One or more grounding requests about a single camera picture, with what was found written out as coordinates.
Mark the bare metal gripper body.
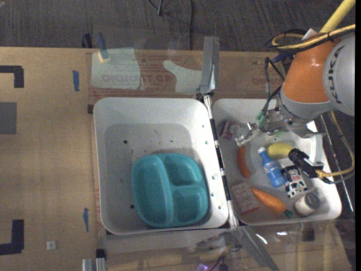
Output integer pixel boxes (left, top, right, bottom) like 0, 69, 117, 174
258, 108, 294, 137

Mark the purple packet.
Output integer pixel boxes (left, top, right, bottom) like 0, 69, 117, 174
219, 120, 241, 141

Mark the orange sausage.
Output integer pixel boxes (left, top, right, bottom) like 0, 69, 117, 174
236, 145, 252, 180

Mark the thin black and white rod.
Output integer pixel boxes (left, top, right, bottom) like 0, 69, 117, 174
202, 94, 240, 229

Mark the yellow banana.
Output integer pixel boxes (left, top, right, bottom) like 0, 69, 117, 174
266, 143, 296, 161

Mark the white plastic tray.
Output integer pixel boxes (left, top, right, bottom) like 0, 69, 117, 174
93, 97, 230, 235
211, 98, 343, 226

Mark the blue bottle white cap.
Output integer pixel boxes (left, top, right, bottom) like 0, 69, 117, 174
257, 146, 289, 189

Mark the red and white packet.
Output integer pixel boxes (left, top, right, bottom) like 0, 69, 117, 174
230, 182, 261, 216

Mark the cow print milk carton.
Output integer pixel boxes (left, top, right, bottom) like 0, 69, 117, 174
280, 164, 309, 199

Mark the orange carrot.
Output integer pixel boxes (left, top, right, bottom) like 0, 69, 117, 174
250, 187, 294, 219

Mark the green divided plate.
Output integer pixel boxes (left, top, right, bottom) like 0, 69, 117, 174
130, 152, 210, 229

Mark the white can grey lid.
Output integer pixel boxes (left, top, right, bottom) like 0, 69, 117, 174
293, 192, 321, 217

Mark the brown cardboard board red print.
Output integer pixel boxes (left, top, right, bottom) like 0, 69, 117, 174
86, 49, 345, 253

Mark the black cylinder on white bracket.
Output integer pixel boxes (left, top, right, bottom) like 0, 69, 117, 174
288, 120, 325, 180

